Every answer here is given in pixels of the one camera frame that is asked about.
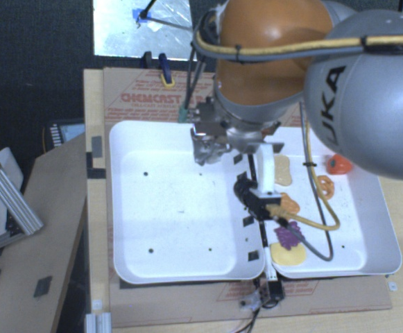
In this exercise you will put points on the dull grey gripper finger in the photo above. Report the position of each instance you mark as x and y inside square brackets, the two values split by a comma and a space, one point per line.
[200, 149]
[219, 151]

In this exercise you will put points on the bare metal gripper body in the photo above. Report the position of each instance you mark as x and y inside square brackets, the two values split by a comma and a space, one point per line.
[211, 123]

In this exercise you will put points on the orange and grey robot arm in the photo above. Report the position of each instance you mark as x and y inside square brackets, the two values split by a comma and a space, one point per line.
[360, 109]

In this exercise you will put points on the beige bread slice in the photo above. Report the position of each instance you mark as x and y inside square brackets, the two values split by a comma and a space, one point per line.
[283, 171]

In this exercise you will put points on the white plastic tray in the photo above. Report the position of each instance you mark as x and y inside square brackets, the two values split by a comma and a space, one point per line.
[350, 227]
[173, 213]

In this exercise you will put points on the orange toy croissant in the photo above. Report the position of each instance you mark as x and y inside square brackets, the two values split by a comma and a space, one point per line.
[291, 205]

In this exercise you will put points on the thin black and white rod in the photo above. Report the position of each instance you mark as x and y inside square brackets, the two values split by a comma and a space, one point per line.
[264, 236]

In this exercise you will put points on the purple grapes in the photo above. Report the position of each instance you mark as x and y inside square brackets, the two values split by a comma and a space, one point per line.
[286, 238]

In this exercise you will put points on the orange pretzel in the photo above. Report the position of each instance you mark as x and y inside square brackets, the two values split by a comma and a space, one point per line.
[326, 186]

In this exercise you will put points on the red-orange toy pepper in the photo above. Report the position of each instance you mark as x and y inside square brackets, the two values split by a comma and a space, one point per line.
[340, 166]

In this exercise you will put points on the yellow round biscuit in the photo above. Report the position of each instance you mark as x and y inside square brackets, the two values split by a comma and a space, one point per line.
[288, 257]

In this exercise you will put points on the brown cardboard board, red print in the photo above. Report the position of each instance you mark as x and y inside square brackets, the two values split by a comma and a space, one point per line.
[201, 304]

